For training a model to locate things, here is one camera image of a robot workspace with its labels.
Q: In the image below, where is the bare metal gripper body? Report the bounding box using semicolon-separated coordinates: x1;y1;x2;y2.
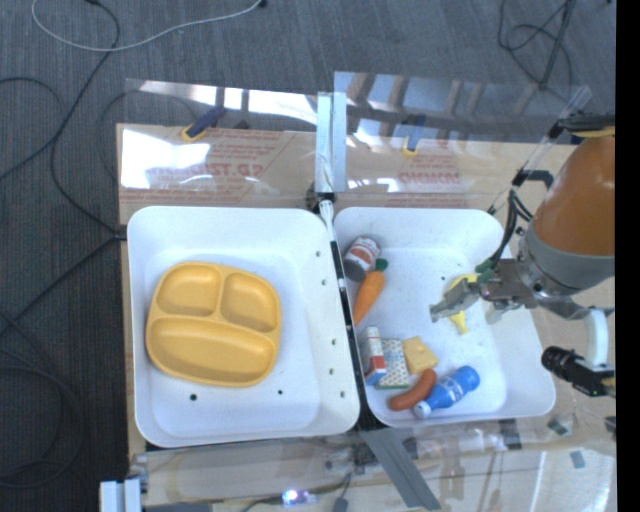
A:
478;258;554;324

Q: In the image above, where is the yellow banana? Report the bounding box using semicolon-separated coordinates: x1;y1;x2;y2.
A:
445;273;479;336

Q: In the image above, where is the yellow cheese slice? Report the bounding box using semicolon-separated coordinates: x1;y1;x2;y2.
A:
401;335;440;376

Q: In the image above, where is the white plastic tray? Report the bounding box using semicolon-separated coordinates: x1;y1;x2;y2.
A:
332;206;558;429
126;205;362;449

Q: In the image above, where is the orange carrot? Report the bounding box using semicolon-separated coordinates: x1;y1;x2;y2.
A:
352;257;390;327

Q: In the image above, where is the blue bottle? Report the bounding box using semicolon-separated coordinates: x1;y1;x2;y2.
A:
411;365;482;420

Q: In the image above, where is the red and white carton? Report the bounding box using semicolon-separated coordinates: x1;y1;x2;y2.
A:
360;326;388;387

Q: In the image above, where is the brown sausage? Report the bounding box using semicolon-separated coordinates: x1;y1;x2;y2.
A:
388;368;438;413

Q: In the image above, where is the red and white can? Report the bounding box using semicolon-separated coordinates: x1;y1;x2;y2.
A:
342;235;383;283

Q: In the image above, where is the yellow divided plate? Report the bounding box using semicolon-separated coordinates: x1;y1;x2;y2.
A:
144;260;283;389

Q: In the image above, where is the brown cardboard board red print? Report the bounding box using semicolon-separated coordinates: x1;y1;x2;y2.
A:
115;123;617;507

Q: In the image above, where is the black cylinder on white bracket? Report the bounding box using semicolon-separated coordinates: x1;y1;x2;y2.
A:
541;307;617;398

